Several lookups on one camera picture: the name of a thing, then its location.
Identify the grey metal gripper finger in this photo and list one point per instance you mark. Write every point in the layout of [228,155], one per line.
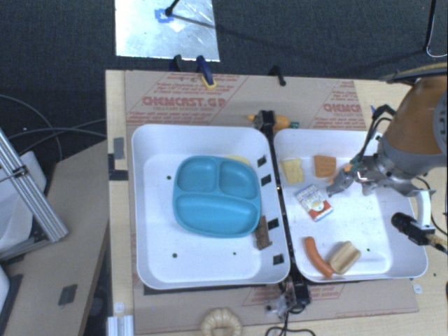
[369,189]
[339,185]

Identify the blue divided plate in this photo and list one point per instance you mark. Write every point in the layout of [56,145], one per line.
[213,208]

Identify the orange sausage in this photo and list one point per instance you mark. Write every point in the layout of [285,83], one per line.
[315,255]

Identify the beige doughnut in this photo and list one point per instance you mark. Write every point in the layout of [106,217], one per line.
[210,322]

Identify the brown biscuit bar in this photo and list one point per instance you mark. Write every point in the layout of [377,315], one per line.
[262,236]

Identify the brown cardboard board red print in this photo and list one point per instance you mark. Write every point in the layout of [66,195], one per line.
[196,96]

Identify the white plastic tray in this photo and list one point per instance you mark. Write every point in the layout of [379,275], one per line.
[210,261]
[360,219]

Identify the black cylinder on white bracket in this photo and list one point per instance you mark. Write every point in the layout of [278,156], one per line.
[406,224]

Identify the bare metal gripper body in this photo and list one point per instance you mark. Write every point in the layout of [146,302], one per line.
[388,177]

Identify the beige bread bun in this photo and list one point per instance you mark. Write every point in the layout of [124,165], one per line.
[344,257]

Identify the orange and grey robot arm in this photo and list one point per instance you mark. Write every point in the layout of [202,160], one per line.
[416,121]

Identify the thin black rod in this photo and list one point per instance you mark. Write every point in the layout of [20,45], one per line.
[282,201]

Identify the red and white carton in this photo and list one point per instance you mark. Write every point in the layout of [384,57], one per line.
[314,203]

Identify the orange carrot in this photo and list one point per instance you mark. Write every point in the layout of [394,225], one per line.
[282,121]

